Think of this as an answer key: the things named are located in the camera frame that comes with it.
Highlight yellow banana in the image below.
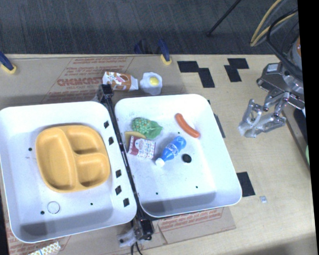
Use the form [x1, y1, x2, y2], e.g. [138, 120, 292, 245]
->
[123, 129, 147, 147]

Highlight white plastic tray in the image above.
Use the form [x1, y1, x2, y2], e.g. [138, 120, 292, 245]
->
[113, 89, 244, 221]
[0, 97, 140, 246]

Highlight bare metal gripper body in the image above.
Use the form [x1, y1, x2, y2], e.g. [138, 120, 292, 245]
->
[255, 60, 306, 114]

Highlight green and white patterned carton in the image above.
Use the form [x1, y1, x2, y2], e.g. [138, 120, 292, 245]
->
[22, 240, 62, 255]

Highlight brown cardboard board, red print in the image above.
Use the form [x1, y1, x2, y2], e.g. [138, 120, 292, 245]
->
[0, 37, 240, 255]

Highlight thin black rod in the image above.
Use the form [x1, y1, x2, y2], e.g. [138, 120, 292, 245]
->
[105, 94, 145, 224]

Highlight orange divided plate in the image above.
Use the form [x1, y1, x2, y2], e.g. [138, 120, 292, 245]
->
[33, 122, 113, 195]

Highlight red and white carton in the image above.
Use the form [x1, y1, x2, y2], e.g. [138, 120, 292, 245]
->
[125, 133, 158, 162]

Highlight green grapes with leaf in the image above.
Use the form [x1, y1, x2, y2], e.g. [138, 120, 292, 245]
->
[130, 115, 164, 141]

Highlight brown and white milk carton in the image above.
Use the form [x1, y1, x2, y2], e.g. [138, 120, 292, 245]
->
[101, 68, 140, 94]

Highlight blue plastic bottle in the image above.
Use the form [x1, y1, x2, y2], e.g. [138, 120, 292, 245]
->
[152, 134, 189, 168]

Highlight orange sausage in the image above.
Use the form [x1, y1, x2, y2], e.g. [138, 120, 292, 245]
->
[174, 111, 202, 140]

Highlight white fried egg toy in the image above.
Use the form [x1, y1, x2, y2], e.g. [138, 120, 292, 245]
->
[139, 70, 164, 97]

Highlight black block with wires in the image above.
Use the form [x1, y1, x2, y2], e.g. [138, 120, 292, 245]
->
[98, 83, 115, 103]
[132, 217, 156, 242]

